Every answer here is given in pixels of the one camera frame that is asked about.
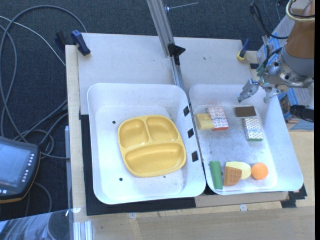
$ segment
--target small box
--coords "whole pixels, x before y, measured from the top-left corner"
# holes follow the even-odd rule
[[[207,112],[214,123],[214,131],[229,129],[227,117],[222,106],[209,107]]]
[[[258,118],[244,118],[243,125],[247,141],[261,142],[264,139],[261,124]]]
[[[199,130],[211,130],[215,128],[215,124],[208,113],[197,114],[196,121]]]

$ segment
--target toy orange fruit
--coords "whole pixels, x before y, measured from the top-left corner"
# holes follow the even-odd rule
[[[252,166],[252,177],[257,181],[264,180],[268,175],[269,169],[264,163],[258,162]]]

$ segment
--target metal bracket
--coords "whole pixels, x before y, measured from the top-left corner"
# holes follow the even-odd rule
[[[186,49],[179,47],[179,46],[175,45],[174,43],[170,43],[168,45],[168,50],[169,50],[170,57],[173,56],[175,64],[177,66],[180,66],[179,56],[181,54],[183,54],[186,51]]]

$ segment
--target black fabric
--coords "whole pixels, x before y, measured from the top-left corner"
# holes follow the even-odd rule
[[[118,213],[144,213],[155,211],[169,211],[190,209],[196,207],[196,202],[194,198],[175,198],[156,201],[132,202],[116,205],[108,205],[99,201],[96,198],[93,187],[90,120],[88,115],[81,116],[81,128],[86,211],[88,216]]]
[[[284,0],[255,0],[270,31],[279,23],[276,8],[278,1],[280,4],[278,11],[282,18],[285,15]],[[169,8],[198,3],[169,11],[168,18],[175,37],[232,39],[241,40],[243,43],[249,38],[248,50],[251,51],[256,51],[263,45],[262,36],[265,33],[256,25],[250,13],[252,0],[163,0],[163,2]],[[89,33],[157,36],[146,0],[0,0],[0,16],[13,19],[21,12],[41,5],[56,6],[72,12],[83,22]],[[74,30],[85,31],[74,17],[53,8],[38,8],[26,12],[17,19],[17,22],[42,35],[63,61],[65,54],[56,44],[57,33],[62,32],[65,42],[72,44],[71,33]],[[0,25],[6,28],[8,21],[0,18]],[[67,99],[66,68],[44,41],[29,30],[13,25],[9,34],[14,40],[18,57],[16,80],[8,107],[16,125],[23,132]],[[0,29],[0,39],[2,36],[3,30]],[[13,78],[14,63],[14,49],[7,38],[2,51],[0,71],[5,94],[8,93]],[[1,112],[3,108],[4,103],[0,99]],[[42,129],[50,128],[56,119],[52,118],[42,125]],[[67,125],[68,120],[65,119],[52,132],[55,141],[54,156],[66,155]],[[7,116],[4,121],[4,135],[10,139],[17,136]],[[39,144],[38,139],[39,136],[36,135],[30,141]],[[36,182],[46,187],[50,193],[52,211],[68,208],[65,161],[51,158],[41,161]],[[28,216],[46,213],[50,207],[46,193],[38,186],[32,187],[29,207],[27,203],[28,199],[25,198],[17,203],[2,204],[0,221],[24,217],[26,212]]]

